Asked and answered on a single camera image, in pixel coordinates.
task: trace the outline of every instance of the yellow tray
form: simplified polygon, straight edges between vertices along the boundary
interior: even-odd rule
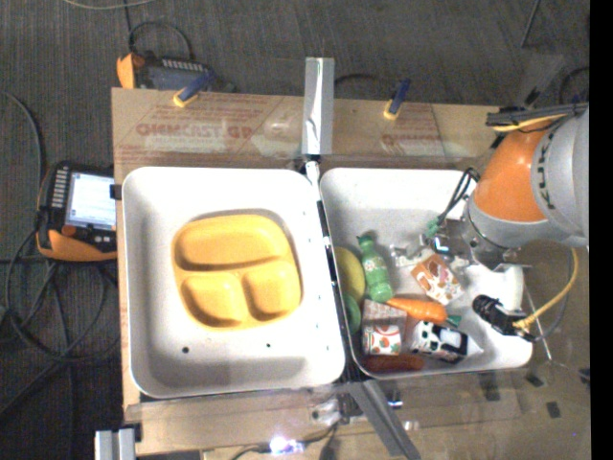
[[[300,305],[300,276],[284,230],[262,215],[204,218],[172,240],[172,266],[183,305],[199,324],[249,329]]]

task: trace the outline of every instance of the green bottle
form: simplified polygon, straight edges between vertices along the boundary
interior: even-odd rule
[[[394,296],[394,290],[390,285],[390,275],[383,258],[376,252],[373,238],[363,235],[357,238],[362,249],[362,267],[368,294],[371,299],[378,303],[385,303]]]

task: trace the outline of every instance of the yellow fruit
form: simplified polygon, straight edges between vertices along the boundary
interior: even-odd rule
[[[351,295],[357,304],[361,304],[366,291],[366,279],[362,263],[345,247],[334,247],[334,258],[338,268],[338,279],[344,293]]]

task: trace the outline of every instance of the orange carrot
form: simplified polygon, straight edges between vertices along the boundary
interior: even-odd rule
[[[385,302],[390,307],[406,311],[411,317],[425,320],[433,324],[444,324],[447,320],[447,311],[439,302],[424,302],[411,298],[394,297]]]

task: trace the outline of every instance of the orange handheld device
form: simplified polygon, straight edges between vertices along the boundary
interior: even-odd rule
[[[42,255],[70,262],[117,258],[112,170],[55,164],[38,195],[36,244]]]

